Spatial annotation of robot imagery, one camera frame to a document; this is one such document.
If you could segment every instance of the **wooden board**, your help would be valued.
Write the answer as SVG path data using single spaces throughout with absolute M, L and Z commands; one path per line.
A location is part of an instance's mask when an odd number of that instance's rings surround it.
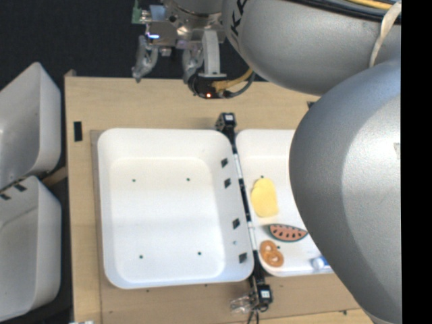
M 266 82 L 254 83 L 235 99 L 206 101 L 193 97 L 180 80 L 146 79 L 137 84 L 129 78 L 65 77 L 74 320 L 96 324 L 235 323 L 246 318 L 233 316 L 229 308 L 230 299 L 248 291 L 246 281 L 121 290 L 101 274 L 90 131 L 211 129 L 221 112 L 235 113 L 238 131 L 292 129 L 307 112 L 307 102 L 316 100 Z M 81 140 L 76 132 L 82 132 Z M 275 301 L 261 319 L 358 308 L 334 274 L 267 279 Z

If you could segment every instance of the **white tray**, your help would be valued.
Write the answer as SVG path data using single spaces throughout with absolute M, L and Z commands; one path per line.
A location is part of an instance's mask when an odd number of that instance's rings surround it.
M 0 321 L 54 299 L 60 287 L 61 207 L 34 176 L 0 197 Z
M 266 225 L 278 223 L 306 229 L 292 195 L 288 172 L 293 135 L 294 130 L 244 130 L 236 138 L 258 248 L 262 241 L 271 240 L 284 256 L 281 267 L 272 267 L 266 264 L 260 255 L 261 265 L 274 276 L 331 271 L 329 267 L 318 271 L 313 268 L 312 260 L 320 257 L 321 253 L 310 235 L 296 242 L 281 242 L 264 228 Z M 261 177 L 269 178 L 275 184 L 279 207 L 276 216 L 259 217 L 253 209 L 250 193 L 254 183 Z
M 223 134 L 112 129 L 101 134 L 97 153 L 103 264 L 111 283 L 206 284 L 252 273 L 236 165 Z
M 0 92 L 0 189 L 51 171 L 60 153 L 60 91 L 33 63 Z

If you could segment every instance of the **watermelon slice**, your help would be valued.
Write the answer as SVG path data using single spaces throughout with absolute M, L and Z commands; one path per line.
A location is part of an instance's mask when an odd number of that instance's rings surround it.
M 308 232 L 302 228 L 286 224 L 271 224 L 267 226 L 270 234 L 280 241 L 295 242 L 303 239 Z

